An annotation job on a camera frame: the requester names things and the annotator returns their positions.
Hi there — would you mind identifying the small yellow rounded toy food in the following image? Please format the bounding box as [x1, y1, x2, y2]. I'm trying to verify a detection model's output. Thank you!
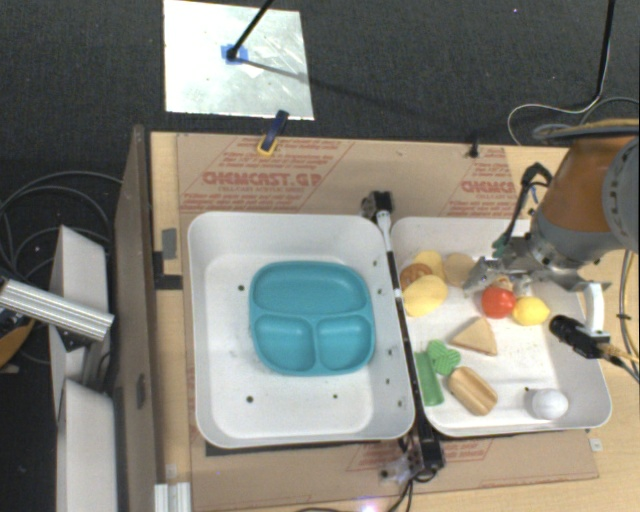
[412, 249, 446, 281]

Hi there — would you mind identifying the brown cardboard board red print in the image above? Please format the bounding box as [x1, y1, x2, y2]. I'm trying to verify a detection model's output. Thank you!
[175, 133, 601, 512]

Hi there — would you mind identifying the tan triangular sandwich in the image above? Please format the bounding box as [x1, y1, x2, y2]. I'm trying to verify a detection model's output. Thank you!
[450, 316, 500, 358]

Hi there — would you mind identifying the blue divided plate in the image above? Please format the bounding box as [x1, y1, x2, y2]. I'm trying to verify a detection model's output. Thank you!
[247, 260, 378, 378]

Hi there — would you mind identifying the thin black and white rod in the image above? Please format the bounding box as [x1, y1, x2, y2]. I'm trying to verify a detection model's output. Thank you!
[376, 209, 442, 471]

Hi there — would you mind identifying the large yellow potato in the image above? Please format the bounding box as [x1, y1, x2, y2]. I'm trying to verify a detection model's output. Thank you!
[401, 273, 449, 318]

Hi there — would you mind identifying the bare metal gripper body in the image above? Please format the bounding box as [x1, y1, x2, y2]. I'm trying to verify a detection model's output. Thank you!
[499, 236, 584, 285]

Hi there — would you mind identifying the black cylinder on white bracket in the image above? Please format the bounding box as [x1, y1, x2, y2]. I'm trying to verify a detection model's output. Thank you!
[548, 281, 614, 361]

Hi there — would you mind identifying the white plastic tray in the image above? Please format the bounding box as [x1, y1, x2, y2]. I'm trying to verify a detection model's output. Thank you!
[389, 215, 614, 439]
[186, 210, 417, 450]

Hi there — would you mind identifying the pale tan biscuit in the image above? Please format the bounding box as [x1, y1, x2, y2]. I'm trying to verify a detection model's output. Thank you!
[443, 252, 477, 288]

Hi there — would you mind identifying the yellow lemon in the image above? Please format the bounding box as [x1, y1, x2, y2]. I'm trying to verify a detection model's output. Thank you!
[511, 295, 552, 328]

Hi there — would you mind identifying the red tomato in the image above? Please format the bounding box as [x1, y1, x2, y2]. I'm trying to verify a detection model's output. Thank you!
[480, 284, 518, 320]

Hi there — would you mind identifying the green cylinder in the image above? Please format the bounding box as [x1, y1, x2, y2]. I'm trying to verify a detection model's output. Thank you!
[414, 350, 446, 408]

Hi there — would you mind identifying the tan hot dog bun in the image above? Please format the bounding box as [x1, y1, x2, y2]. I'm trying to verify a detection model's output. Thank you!
[446, 365, 500, 417]

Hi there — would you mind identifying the white egg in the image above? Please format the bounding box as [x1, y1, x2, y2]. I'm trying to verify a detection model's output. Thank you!
[524, 388, 570, 421]

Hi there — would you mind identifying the brown doughnut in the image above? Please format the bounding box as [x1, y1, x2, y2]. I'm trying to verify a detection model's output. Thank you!
[399, 262, 434, 291]

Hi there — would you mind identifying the green broccoli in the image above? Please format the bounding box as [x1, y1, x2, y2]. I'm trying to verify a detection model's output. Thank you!
[425, 339, 462, 376]

